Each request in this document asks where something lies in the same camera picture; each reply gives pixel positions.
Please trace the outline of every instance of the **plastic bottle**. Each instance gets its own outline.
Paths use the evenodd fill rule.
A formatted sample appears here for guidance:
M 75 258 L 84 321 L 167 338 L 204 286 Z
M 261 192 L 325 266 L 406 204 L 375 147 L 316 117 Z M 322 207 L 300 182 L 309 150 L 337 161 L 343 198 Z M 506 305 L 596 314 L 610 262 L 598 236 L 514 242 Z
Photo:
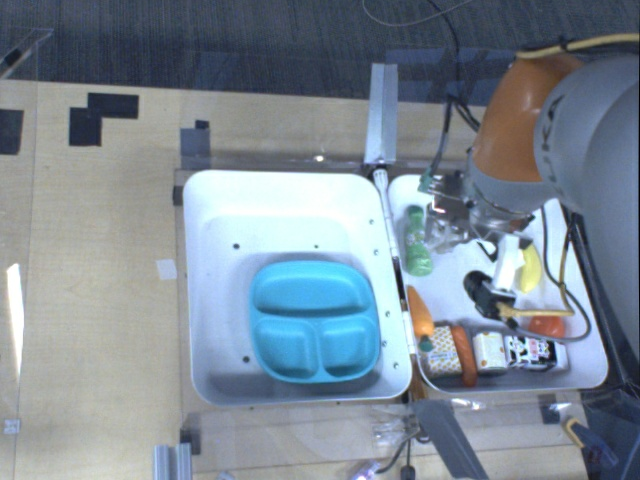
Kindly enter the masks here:
M 433 270 L 431 255 L 424 244 L 424 210 L 420 206 L 407 209 L 404 234 L 407 272 L 412 276 L 426 276 Z

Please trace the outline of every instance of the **wooden table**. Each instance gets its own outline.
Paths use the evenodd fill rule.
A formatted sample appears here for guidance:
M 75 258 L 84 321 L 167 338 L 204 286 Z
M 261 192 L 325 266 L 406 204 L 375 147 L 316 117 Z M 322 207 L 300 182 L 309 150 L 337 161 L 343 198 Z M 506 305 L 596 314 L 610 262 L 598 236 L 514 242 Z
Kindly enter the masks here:
M 105 118 L 101 147 L 70 147 L 69 108 L 86 107 L 89 92 L 139 95 L 139 117 Z M 368 104 L 5 81 L 0 108 L 25 111 L 21 153 L 0 156 L 0 232 L 3 257 L 21 264 L 26 304 L 21 430 L 15 441 L 0 438 L 0 477 L 150 478 L 153 447 L 175 445 L 183 423 L 176 280 L 161 279 L 157 268 L 158 260 L 176 258 L 171 195 L 180 167 L 180 128 L 209 121 L 212 148 L 220 157 L 249 151 L 257 158 L 325 155 L 357 161 L 364 152 Z M 401 105 L 402 154 L 433 155 L 441 119 L 438 106 Z M 451 136 L 447 158 L 460 160 L 473 135 L 455 121 Z M 5 330 L 7 311 L 1 318 Z M 16 386 L 0 386 L 9 412 Z M 359 410 L 349 412 L 352 421 Z M 234 454 L 226 458 L 237 466 L 238 480 L 348 478 L 353 460 L 336 461 L 327 455 L 330 448 L 324 455 L 313 449 L 330 442 L 332 428 L 354 432 L 358 460 L 367 449 L 379 457 L 391 453 L 374 447 L 367 422 L 311 425 L 309 439 L 301 440 L 269 422 L 262 435 L 249 433 L 242 426 L 248 410 L 212 411 L 229 430 L 226 440 L 221 433 L 217 453 Z M 514 440 L 515 434 L 525 437 Z M 364 445 L 362 435 L 369 436 Z M 480 425 L 468 435 L 491 478 L 586 477 L 578 448 L 558 425 L 525 418 L 521 424 Z M 527 446 L 527 439 L 535 445 Z M 270 463 L 269 443 L 287 456 L 286 463 Z M 449 477 L 432 445 L 413 453 L 419 478 Z M 243 467 L 249 458 L 251 466 Z M 381 478 L 398 478 L 397 470 Z M 216 477 L 216 471 L 195 475 Z

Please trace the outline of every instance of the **red tomato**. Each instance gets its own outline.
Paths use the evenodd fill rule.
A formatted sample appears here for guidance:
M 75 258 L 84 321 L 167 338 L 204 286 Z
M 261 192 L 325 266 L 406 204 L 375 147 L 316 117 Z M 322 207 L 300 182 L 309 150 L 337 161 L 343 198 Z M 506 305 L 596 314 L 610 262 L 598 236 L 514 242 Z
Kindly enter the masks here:
M 564 320 L 561 316 L 534 316 L 529 330 L 552 338 L 564 338 Z

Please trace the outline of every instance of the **blue plate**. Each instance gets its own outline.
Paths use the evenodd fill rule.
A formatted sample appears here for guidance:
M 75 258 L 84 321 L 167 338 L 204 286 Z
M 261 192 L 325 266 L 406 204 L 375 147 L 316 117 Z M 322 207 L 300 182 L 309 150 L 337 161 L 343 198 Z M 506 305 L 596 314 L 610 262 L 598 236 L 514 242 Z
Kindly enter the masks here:
M 357 270 L 287 261 L 256 274 L 249 300 L 260 366 L 286 382 L 342 382 L 366 375 L 380 354 L 373 291 Z

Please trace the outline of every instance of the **dark floor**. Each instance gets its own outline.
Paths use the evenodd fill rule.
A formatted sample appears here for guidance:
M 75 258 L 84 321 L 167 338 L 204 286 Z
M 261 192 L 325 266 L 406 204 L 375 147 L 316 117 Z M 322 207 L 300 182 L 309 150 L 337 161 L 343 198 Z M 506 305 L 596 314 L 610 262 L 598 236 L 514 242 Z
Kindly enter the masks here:
M 460 90 L 482 100 L 526 44 L 637 32 L 639 2 L 480 0 L 453 11 L 467 61 Z M 421 0 L 368 3 L 390 21 L 433 12 Z M 42 80 L 364 98 L 370 64 L 400 61 L 402 97 L 434 101 L 455 78 L 444 19 L 388 28 L 361 0 L 0 0 L 0 13 L 3 53 L 31 27 L 54 30 Z

